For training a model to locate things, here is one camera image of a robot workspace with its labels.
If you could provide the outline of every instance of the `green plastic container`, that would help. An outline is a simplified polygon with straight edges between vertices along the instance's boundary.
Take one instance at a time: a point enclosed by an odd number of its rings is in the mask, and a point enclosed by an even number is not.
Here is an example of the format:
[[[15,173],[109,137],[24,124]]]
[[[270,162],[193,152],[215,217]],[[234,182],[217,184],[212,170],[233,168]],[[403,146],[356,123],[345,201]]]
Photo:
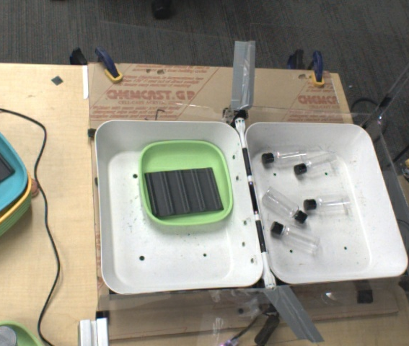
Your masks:
[[[43,346],[42,342],[25,326],[15,321],[0,321],[0,326],[10,327],[17,334],[18,346]]]
[[[223,210],[158,218],[153,215],[146,188],[145,173],[178,169],[212,168]],[[193,226],[225,219],[233,207],[232,186],[225,157],[212,143],[194,140],[160,141],[148,145],[140,155],[138,166],[140,194],[151,220],[171,226]]]

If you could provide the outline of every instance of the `chair leg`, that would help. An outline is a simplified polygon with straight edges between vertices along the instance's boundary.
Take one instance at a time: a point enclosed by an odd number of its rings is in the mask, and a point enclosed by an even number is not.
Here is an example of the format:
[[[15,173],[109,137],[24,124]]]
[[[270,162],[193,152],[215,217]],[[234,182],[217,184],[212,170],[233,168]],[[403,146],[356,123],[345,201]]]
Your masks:
[[[166,19],[169,18],[172,11],[172,0],[154,0],[151,3],[151,9],[153,15],[156,19]]]

